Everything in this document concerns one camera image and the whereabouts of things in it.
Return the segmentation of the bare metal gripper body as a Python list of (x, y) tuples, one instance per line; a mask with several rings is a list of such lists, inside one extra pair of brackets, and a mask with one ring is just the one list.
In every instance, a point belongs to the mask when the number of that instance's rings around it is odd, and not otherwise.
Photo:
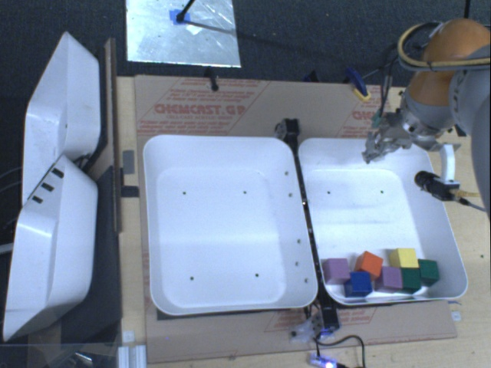
[(388, 113), (377, 132), (377, 144), (384, 138), (398, 140), (399, 149), (408, 150), (412, 145), (426, 151), (438, 151), (442, 144), (437, 141), (442, 131), (435, 129), (412, 115)]

